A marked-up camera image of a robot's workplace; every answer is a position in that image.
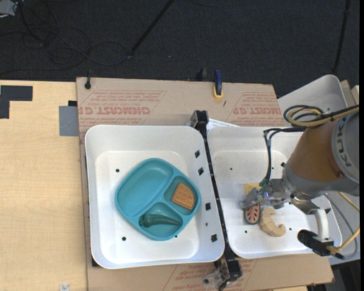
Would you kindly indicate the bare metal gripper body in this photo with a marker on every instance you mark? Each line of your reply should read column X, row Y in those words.
column 277, row 190

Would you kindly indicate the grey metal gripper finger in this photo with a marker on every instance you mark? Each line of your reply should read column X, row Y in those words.
column 256, row 192
column 246, row 202

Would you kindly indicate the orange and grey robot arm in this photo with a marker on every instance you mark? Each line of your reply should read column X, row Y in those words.
column 317, row 156

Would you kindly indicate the yellow toy cheese piece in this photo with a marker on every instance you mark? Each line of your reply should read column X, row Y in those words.
column 248, row 188

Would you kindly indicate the red toy watermelon slice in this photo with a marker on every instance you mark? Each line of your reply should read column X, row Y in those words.
column 252, row 214

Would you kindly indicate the beige toy croissant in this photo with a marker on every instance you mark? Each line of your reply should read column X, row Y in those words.
column 270, row 224

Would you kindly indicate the white plastic tray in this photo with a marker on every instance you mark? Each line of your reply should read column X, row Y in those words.
column 145, row 250
column 239, row 156

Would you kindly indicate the thin black and white rod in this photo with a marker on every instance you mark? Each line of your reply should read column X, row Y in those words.
column 213, row 174

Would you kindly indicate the orange toy waffle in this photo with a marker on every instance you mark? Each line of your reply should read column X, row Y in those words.
column 183, row 196

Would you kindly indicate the white paper slip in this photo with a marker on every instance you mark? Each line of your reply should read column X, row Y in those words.
column 221, row 122

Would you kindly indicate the green toy pepper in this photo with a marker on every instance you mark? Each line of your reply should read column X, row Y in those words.
column 157, row 220

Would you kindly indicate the blue divided plate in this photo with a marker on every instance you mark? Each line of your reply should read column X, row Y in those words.
column 145, row 186

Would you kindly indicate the brown cardboard board red print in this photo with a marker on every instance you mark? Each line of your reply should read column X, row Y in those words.
column 145, row 108

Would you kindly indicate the black cylinder on white bracket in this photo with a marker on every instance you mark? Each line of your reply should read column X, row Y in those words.
column 321, row 223

